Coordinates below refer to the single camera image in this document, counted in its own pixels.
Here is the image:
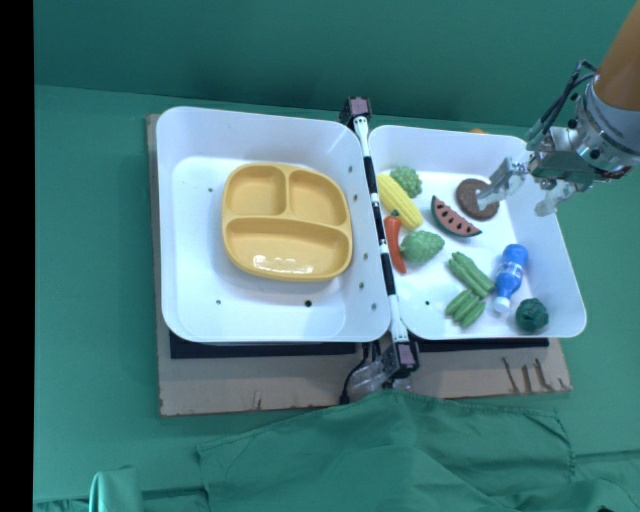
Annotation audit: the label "black and white thin rod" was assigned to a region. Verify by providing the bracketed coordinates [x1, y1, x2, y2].
[351, 115, 412, 347]

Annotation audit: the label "yellow divided plate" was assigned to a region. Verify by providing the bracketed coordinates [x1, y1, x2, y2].
[220, 161, 355, 283]

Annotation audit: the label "green asparagus bundle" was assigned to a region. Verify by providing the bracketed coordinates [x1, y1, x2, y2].
[447, 250, 497, 300]

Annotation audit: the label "white plastic tray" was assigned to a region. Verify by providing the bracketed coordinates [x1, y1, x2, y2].
[366, 124, 588, 342]
[154, 105, 392, 345]

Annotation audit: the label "brown biscuit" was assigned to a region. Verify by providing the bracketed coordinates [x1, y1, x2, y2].
[454, 177, 501, 223]

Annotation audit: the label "blue bottle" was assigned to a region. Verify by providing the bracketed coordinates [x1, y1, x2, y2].
[491, 243, 530, 315]

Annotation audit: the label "red watermelon slice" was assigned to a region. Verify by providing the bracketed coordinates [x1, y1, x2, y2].
[430, 194, 483, 239]

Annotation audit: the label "red chili pepper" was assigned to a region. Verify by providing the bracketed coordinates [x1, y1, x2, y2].
[382, 209, 408, 276]

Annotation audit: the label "dark green broccoli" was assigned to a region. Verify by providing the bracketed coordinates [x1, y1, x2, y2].
[514, 297, 551, 333]

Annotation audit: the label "light green bumpy vegetable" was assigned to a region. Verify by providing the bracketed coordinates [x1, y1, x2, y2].
[399, 229, 446, 264]

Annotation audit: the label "green grapes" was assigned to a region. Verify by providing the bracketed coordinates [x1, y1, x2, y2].
[389, 165, 424, 200]

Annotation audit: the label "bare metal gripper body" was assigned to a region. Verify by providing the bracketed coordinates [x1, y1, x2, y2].
[524, 125, 640, 192]

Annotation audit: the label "black block with thin wires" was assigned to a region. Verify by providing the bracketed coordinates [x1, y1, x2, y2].
[338, 95, 374, 127]
[381, 340, 421, 382]

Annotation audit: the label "green pea pods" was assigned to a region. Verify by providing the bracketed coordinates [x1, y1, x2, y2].
[444, 288, 488, 330]

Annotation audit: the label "green cloth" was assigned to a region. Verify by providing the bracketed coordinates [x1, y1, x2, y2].
[193, 388, 640, 512]

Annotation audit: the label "brown cardboard board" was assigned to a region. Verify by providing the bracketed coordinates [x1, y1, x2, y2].
[145, 113, 573, 418]

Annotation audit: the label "yellow corn cob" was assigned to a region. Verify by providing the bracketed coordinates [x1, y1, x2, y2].
[376, 172, 425, 232]

